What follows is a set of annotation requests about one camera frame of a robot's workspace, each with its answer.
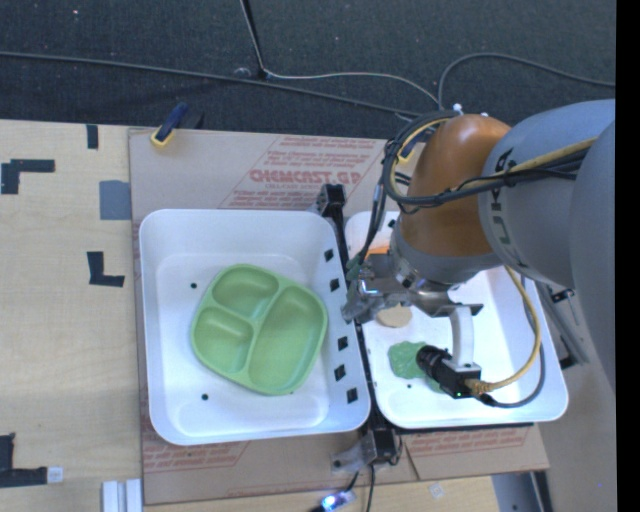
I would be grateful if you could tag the black cylinder on white bracket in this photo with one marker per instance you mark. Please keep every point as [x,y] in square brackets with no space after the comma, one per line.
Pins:
[461,345]

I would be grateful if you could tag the tan round biscuit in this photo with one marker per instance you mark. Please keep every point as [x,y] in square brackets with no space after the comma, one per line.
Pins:
[395,318]

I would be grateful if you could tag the white plastic tray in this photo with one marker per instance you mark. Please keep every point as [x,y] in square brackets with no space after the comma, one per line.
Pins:
[500,400]
[180,360]

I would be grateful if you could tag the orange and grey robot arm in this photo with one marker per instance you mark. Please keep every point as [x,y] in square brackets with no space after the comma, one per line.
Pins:
[540,200]

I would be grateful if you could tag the green toy lettuce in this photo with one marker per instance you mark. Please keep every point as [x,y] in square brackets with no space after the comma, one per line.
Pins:
[404,360]

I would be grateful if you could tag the green divided plate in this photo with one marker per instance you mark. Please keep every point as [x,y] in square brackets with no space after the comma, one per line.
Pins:
[285,335]

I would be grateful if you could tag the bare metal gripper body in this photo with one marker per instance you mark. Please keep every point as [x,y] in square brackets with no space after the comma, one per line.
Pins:
[387,280]

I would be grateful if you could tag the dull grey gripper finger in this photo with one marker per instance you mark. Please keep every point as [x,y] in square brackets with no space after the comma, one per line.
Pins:
[356,310]
[387,301]

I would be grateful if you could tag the brown cardboard board red print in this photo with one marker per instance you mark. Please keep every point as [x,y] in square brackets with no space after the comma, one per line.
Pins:
[210,165]

